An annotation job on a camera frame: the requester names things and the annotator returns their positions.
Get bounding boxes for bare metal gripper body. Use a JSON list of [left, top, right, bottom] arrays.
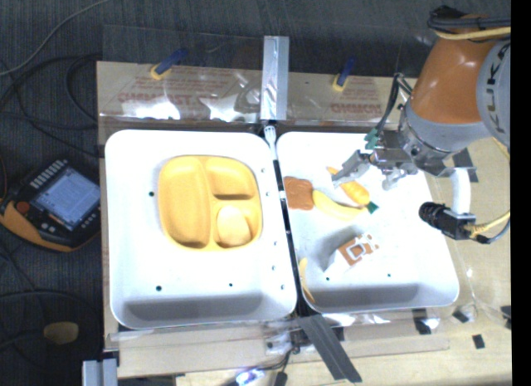
[[370, 127, 456, 178]]

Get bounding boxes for orange carrot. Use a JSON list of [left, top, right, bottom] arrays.
[[326, 166, 380, 215]]

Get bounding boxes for yellow banana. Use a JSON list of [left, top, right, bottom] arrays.
[[311, 188, 368, 222]]

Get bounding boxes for brown biscuit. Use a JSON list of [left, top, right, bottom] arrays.
[[283, 176, 315, 212]]

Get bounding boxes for white plastic tray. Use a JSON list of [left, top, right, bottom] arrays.
[[275, 130, 460, 315], [104, 129, 299, 330]]

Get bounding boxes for white carton with orange print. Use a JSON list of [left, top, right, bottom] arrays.
[[323, 232, 381, 278]]

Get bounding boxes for yellow divided plate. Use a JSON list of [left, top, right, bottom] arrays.
[[157, 154, 264, 252]]

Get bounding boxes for brown cardboard board red print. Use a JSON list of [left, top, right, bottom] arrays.
[[95, 60, 512, 379]]

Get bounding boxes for yellow oval object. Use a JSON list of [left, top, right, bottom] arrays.
[[42, 321, 80, 345]]

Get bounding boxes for black cylinder on white bracket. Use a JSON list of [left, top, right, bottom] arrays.
[[418, 166, 478, 241]]

